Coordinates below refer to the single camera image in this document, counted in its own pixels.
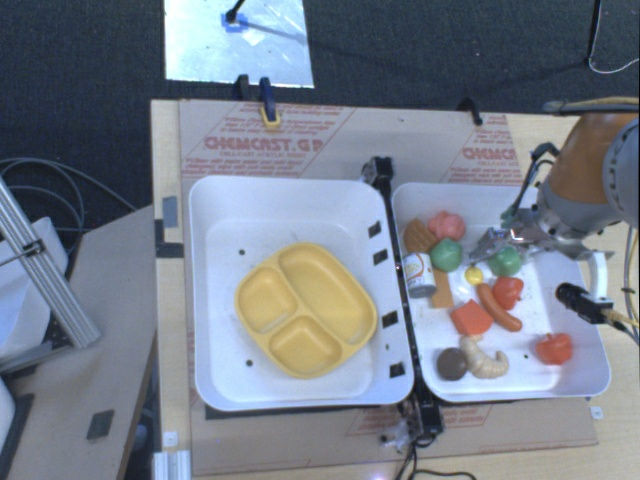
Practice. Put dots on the green toy pepper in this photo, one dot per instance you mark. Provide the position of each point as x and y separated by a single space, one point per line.
506 262
446 255

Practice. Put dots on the orange toy sausage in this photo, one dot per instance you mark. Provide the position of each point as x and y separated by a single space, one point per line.
500 314

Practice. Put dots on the small white can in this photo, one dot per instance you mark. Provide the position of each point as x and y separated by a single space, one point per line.
419 275

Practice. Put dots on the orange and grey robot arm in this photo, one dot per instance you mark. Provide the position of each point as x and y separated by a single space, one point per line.
585 163

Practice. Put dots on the red toy pepper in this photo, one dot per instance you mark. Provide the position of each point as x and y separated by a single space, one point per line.
508 292
554 349

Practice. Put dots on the small yellow toy lemon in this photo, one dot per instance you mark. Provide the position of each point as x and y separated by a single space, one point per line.
474 274

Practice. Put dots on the brown round toy biscuit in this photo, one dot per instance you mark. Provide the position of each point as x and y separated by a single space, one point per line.
451 364

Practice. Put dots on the brown cardboard board red print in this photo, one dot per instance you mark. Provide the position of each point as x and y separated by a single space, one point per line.
330 138

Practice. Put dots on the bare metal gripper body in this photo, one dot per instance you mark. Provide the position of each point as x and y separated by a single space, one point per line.
547 235

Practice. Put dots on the pink toy pepper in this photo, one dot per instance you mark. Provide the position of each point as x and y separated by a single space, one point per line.
446 224

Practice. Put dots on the tan flat toy slice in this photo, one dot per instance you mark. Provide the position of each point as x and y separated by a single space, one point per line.
443 293

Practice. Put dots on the yellow divided plate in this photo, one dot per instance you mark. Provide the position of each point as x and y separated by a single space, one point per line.
320 293

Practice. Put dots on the thin black and white rod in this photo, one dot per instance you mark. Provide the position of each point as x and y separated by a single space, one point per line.
400 278

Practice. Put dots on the white plastic tray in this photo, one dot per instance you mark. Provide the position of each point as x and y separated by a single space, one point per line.
540 318
225 293

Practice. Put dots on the orange toy wedge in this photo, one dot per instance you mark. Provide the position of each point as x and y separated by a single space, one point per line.
471 318

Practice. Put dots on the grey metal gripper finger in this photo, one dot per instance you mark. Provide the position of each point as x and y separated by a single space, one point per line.
486 244
528 253

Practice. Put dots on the black cylinder on white bracket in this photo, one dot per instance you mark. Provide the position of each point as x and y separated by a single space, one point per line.
580 302

